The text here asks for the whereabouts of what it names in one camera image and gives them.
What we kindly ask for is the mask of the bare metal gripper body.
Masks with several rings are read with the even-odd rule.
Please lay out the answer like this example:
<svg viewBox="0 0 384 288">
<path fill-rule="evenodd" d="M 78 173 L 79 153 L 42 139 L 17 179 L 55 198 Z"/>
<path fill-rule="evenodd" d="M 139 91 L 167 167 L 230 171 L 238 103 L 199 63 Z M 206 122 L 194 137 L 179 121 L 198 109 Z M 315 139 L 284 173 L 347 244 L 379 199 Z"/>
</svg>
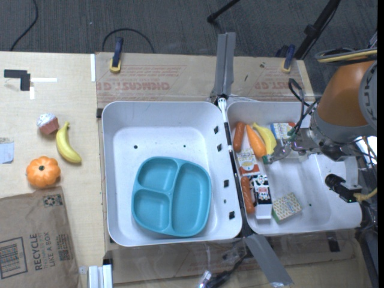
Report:
<svg viewBox="0 0 384 288">
<path fill-rule="evenodd" d="M 300 155 L 322 154 L 335 160 L 335 142 L 317 127 L 295 130 L 290 137 L 290 146 Z"/>
</svg>

